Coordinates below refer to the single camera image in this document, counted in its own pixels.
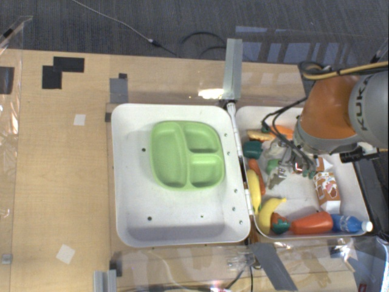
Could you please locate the yellow toy corn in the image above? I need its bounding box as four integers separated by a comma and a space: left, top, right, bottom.
246, 169, 263, 216

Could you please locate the thin black and white rod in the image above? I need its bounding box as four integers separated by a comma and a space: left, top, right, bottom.
226, 101, 255, 216

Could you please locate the red strawberry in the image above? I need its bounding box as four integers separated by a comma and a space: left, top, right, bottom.
270, 212, 291, 235

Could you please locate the orange bottle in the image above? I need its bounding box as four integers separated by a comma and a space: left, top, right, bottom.
288, 211, 334, 235

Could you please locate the brown and white carton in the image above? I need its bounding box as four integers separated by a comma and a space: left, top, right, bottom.
312, 171, 342, 214

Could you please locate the brown and yellow biscuit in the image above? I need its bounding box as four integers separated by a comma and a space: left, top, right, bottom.
246, 129, 276, 142

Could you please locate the blue bottle with white cap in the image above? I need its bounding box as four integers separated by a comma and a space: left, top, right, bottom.
330, 213, 374, 234

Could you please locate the light green toy vegetable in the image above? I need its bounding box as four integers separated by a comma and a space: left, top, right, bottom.
266, 158, 281, 175

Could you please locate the pale wood board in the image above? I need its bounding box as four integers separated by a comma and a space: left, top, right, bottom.
108, 54, 377, 292

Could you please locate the yellow banana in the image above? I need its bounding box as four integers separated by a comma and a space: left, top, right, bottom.
258, 196, 287, 235

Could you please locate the white plastic tray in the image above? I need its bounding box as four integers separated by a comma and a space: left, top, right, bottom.
111, 103, 252, 249
235, 105, 373, 241

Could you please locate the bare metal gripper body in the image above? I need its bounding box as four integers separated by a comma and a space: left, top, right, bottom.
278, 143, 317, 176

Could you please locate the red and white carton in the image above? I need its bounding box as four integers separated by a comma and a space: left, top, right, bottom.
315, 156, 334, 173

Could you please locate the orange toy bread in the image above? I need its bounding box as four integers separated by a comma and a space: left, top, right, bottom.
272, 124, 295, 140

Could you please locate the green divided plate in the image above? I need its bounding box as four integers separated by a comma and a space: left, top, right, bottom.
150, 120, 226, 192

